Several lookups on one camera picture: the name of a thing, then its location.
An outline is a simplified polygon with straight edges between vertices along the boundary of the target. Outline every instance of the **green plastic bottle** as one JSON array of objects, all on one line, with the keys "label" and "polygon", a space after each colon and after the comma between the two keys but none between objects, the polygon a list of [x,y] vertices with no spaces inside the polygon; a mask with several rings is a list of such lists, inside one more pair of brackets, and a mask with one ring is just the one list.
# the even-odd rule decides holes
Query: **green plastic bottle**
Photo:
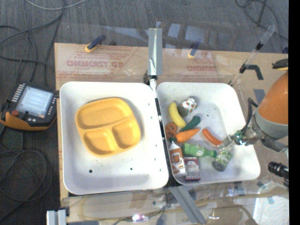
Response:
[{"label": "green plastic bottle", "polygon": [[217,151],[215,150],[208,150],[202,145],[189,144],[186,142],[182,145],[181,150],[184,156],[193,156],[197,158],[205,156],[215,158],[217,156]]}]

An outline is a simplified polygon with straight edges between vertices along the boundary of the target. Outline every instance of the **banana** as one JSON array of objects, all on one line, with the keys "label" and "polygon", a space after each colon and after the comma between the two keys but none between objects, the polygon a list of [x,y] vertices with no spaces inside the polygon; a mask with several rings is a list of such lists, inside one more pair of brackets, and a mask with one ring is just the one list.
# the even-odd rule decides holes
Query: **banana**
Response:
[{"label": "banana", "polygon": [[180,128],[183,128],[186,126],[186,122],[184,119],[180,116],[178,110],[177,110],[177,105],[173,101],[169,105],[169,114],[171,116],[172,121]]}]

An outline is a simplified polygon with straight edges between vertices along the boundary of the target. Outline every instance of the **red sausage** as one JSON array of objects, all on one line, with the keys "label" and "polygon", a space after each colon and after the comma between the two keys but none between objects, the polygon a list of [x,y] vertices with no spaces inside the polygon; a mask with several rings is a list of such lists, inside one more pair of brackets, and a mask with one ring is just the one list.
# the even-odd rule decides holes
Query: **red sausage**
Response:
[{"label": "red sausage", "polygon": [[210,141],[212,144],[220,145],[222,143],[222,141],[215,138],[207,128],[204,128],[202,130],[202,133],[207,138],[207,140]]}]

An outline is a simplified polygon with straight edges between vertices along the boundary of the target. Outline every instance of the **cucumber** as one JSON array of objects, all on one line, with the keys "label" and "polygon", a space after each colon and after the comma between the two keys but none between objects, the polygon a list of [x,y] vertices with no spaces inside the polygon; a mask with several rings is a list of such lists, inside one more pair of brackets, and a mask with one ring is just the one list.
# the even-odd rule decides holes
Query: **cucumber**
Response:
[{"label": "cucumber", "polygon": [[194,116],[192,118],[192,120],[185,127],[180,129],[180,132],[186,131],[186,130],[189,130],[189,129],[192,129],[192,128],[196,127],[200,123],[200,121],[201,121],[201,119],[200,119],[199,116]]}]

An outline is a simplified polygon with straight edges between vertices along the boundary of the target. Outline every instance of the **white tray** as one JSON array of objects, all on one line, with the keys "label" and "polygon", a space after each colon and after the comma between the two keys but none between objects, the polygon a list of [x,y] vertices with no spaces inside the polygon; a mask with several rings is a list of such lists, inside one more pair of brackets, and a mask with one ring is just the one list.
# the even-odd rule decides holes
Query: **white tray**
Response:
[{"label": "white tray", "polygon": [[[90,154],[75,114],[82,105],[118,97],[131,107],[141,129],[134,148],[110,157]],[[63,181],[76,195],[163,187],[169,178],[154,94],[142,83],[68,82],[60,89]]]},{"label": "white tray", "polygon": [[[193,136],[188,143],[204,145],[208,149],[214,148],[202,135],[201,130],[208,128],[219,140],[234,134],[245,125],[245,119],[235,90],[224,83],[192,83],[192,82],[163,82],[157,87],[158,100],[161,107],[164,126],[171,121],[168,106],[172,101],[179,104],[190,96],[198,98],[198,107],[184,118],[189,122],[194,115],[201,118],[200,132]],[[213,168],[213,158],[200,159],[201,180],[185,182],[184,178],[177,178],[181,184],[210,184],[256,179],[260,174],[260,165],[253,145],[235,146],[233,158],[224,172]]]}]

